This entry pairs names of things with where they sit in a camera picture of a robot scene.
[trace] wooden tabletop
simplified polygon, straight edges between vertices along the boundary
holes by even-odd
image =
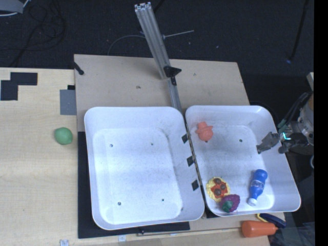
[[[81,99],[88,90],[88,87],[82,90],[81,86],[92,85],[92,80],[81,79],[92,77],[91,66],[97,68],[99,75],[110,63],[111,78],[126,75],[110,72],[119,70],[119,67],[122,71],[130,66],[130,72],[134,71],[135,74],[145,72],[148,82],[139,80],[138,75],[129,76],[131,80],[127,85],[132,85],[136,90],[140,90],[137,86],[141,89],[151,88],[149,84],[157,85],[161,81],[158,81],[154,71],[156,66],[151,58],[76,55],[75,61],[84,69],[86,76],[76,79],[77,72],[74,70],[0,68],[0,80],[10,80],[11,72],[38,75],[37,86],[18,86],[18,100],[0,101],[0,239],[3,245],[59,245],[61,239],[67,239],[69,245],[122,245],[118,242],[119,236],[77,237],[77,118],[83,110],[99,104],[92,102],[93,94],[89,94],[88,100]],[[192,103],[202,103],[201,95],[204,92],[207,93],[204,104],[249,105],[236,63],[174,59],[171,64],[182,68],[177,82],[183,108]],[[152,75],[147,74],[147,70],[153,72]],[[205,83],[206,77],[213,75],[215,80],[209,81],[208,86],[199,85],[196,81]],[[110,99],[113,103],[124,103],[125,97],[121,98],[123,102],[118,101],[121,91],[114,90],[117,82],[111,79],[106,83],[112,89]],[[67,89],[68,85],[76,85],[77,116],[60,114],[59,91]],[[129,90],[127,85],[120,85],[120,88]],[[201,89],[197,97],[192,86]],[[169,98],[161,96],[160,99],[158,106],[162,105],[162,101],[169,101]],[[54,130],[60,127],[72,131],[71,144],[63,146],[56,142]],[[124,245],[193,246],[217,245],[218,242],[224,245],[270,245],[266,236],[244,238],[240,230],[243,220],[256,220],[256,217],[203,217],[191,221],[191,229],[186,232],[126,235]]]

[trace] blue bottle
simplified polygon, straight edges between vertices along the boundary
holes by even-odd
[[[250,197],[248,198],[249,205],[256,206],[257,197],[262,194],[267,177],[268,173],[265,170],[256,170],[254,172],[250,185]]]

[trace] white cable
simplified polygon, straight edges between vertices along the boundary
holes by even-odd
[[[26,0],[25,3],[23,4],[23,9],[25,8],[25,6],[27,5],[27,3],[31,1],[31,0]],[[9,13],[9,14],[0,14],[0,16],[11,16],[11,15],[16,15],[18,14],[17,12],[14,13]]]
[[[314,159],[314,155],[312,155],[312,157],[310,158],[310,165],[312,169],[314,169],[313,159]]]

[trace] black floor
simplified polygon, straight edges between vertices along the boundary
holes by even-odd
[[[193,30],[165,39],[169,58],[237,62],[251,104],[276,122],[311,90],[314,0],[31,0],[23,14],[0,12],[0,67],[73,69],[74,54],[152,57],[144,38],[122,38],[140,35],[134,5],[146,2],[163,35]],[[309,161],[289,156],[298,184],[314,175]],[[305,202],[297,226],[314,220]]]

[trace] green ball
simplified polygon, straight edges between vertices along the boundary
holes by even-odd
[[[55,130],[55,139],[59,144],[67,145],[72,143],[73,134],[68,128],[59,128]]]

